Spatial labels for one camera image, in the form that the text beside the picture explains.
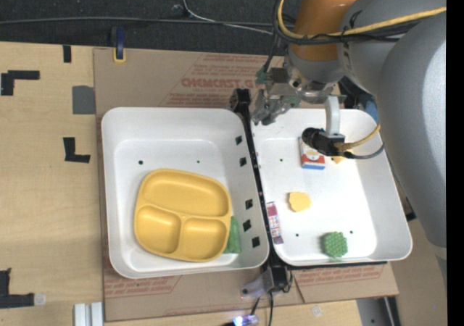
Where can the brown cardboard board red print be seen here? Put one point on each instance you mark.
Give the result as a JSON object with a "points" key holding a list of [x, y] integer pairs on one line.
{"points": [[152, 78]]}

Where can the pink and white packet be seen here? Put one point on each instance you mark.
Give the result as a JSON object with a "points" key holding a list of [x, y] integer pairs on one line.
{"points": [[274, 221]]}

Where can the thin black rod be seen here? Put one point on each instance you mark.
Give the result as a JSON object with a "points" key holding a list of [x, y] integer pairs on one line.
{"points": [[258, 176]]}

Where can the small yellow wedge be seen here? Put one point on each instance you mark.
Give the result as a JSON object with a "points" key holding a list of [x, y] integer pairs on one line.
{"points": [[339, 160]]}

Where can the yellow biscuit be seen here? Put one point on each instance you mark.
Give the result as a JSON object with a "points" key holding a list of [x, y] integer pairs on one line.
{"points": [[299, 202]]}

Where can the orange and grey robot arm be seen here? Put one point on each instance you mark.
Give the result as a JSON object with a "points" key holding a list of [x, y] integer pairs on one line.
{"points": [[409, 100]]}

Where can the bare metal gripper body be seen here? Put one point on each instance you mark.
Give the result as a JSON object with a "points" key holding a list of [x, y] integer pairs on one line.
{"points": [[280, 82]]}

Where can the white plastic tray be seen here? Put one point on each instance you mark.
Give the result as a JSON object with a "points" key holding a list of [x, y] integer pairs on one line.
{"points": [[170, 136], [344, 205]]}

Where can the white red blue carton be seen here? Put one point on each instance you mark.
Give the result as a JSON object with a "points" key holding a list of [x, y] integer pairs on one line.
{"points": [[311, 159]]}

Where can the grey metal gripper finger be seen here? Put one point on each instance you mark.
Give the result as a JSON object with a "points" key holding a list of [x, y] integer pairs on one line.
{"points": [[260, 109], [277, 109]]}

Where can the green grapes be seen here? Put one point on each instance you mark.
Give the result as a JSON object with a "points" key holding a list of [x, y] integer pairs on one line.
{"points": [[335, 245]]}

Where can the yellow divided plate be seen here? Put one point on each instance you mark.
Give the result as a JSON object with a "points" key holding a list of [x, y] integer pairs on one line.
{"points": [[181, 205]]}

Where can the black cylinder on white bracket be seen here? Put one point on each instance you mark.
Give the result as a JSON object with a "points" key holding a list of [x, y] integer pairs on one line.
{"points": [[332, 114]]}

